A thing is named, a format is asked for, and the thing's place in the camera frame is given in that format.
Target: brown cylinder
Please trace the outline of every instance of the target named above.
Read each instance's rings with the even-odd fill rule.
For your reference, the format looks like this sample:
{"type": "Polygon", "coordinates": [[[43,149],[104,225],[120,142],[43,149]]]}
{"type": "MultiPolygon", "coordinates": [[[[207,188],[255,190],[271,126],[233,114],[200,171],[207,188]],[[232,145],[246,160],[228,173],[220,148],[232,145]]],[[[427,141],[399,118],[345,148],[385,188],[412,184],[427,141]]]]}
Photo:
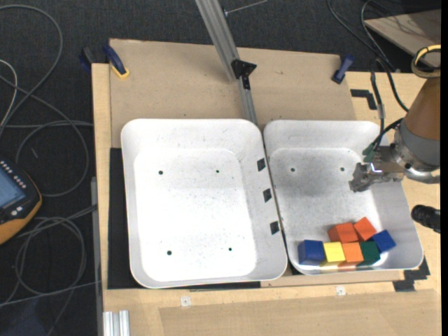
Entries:
{"type": "Polygon", "coordinates": [[[425,81],[404,123],[416,136],[440,140],[440,77],[425,81]]]}

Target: black floor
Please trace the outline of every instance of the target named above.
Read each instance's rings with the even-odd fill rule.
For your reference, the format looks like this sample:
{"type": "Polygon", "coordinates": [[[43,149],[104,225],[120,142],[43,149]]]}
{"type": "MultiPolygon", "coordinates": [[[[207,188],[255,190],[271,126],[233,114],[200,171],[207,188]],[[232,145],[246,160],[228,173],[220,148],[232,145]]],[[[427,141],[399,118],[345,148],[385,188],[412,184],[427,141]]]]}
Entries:
{"type": "MultiPolygon", "coordinates": [[[[257,1],[262,0],[220,0],[228,11],[257,1]]],[[[355,57],[351,70],[369,71],[376,55],[361,27],[365,1],[329,1],[350,31],[330,12],[328,0],[267,0],[231,13],[228,22],[238,47],[341,57],[350,53],[355,57]]],[[[441,0],[374,1],[384,10],[372,8],[371,1],[365,18],[441,7],[441,0]]],[[[408,54],[373,36],[394,69],[410,71],[408,54]]],[[[211,43],[194,0],[0,0],[0,60],[14,67],[20,88],[33,91],[34,96],[62,113],[19,92],[15,106],[20,106],[6,128],[0,129],[0,155],[17,160],[45,195],[38,217],[67,218],[92,204],[93,127],[46,127],[28,139],[32,128],[13,126],[42,125],[66,118],[92,123],[90,75],[82,68],[78,55],[82,48],[89,47],[95,59],[103,62],[101,49],[109,38],[211,43]],[[62,47],[53,19],[62,33],[62,47]],[[54,70],[34,89],[55,63],[59,50],[54,70]]],[[[14,81],[4,63],[0,63],[0,75],[14,81]]],[[[0,121],[13,92],[0,80],[0,121]]],[[[96,335],[92,215],[87,213],[73,222],[83,236],[87,257],[80,277],[77,273],[83,250],[76,232],[67,228],[68,223],[30,240],[19,275],[32,290],[23,284],[15,290],[15,266],[21,263],[18,252],[27,238],[14,238],[0,245],[0,336],[31,335],[29,327],[33,327],[33,335],[47,335],[50,331],[51,335],[96,335]],[[66,290],[72,286],[82,287],[74,292],[66,290]],[[2,305],[7,299],[10,303],[2,305]]],[[[24,232],[33,230],[37,223],[37,219],[32,221],[24,232]]]]}

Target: yellow block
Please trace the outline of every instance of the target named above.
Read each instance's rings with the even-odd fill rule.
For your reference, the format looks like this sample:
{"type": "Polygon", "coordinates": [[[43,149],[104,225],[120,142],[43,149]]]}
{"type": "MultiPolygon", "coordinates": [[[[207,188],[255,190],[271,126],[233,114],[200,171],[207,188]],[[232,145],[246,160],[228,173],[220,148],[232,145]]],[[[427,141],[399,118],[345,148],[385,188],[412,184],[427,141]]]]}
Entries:
{"type": "Polygon", "coordinates": [[[326,261],[321,263],[322,267],[339,265],[345,261],[344,249],[340,241],[323,243],[326,261]]]}

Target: device screen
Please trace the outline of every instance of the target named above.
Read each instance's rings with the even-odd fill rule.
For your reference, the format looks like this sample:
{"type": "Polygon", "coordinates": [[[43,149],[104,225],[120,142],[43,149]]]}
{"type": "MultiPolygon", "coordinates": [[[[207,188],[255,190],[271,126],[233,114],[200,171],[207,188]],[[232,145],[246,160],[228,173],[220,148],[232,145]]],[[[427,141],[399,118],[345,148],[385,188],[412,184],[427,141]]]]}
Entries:
{"type": "Polygon", "coordinates": [[[0,170],[0,207],[14,203],[25,197],[19,186],[0,170]]]}

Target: orange and black device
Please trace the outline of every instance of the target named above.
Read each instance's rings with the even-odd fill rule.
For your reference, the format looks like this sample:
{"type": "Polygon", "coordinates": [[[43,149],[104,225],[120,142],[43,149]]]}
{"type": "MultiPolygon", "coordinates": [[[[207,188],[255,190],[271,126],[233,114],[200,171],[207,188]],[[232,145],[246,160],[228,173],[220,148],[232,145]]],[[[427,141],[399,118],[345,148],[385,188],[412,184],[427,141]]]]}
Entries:
{"type": "Polygon", "coordinates": [[[0,155],[0,244],[28,224],[41,205],[42,196],[28,174],[0,155]]]}

